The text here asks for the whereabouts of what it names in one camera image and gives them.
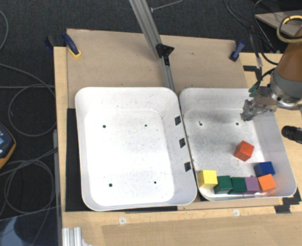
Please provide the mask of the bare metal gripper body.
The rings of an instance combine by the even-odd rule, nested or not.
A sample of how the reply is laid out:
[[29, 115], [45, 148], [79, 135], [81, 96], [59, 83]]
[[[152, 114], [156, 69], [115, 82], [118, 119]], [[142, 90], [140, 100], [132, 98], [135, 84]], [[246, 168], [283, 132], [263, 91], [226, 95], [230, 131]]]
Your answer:
[[260, 86], [252, 99], [252, 113], [275, 112], [277, 108], [300, 110], [302, 102], [282, 89], [270, 86]]

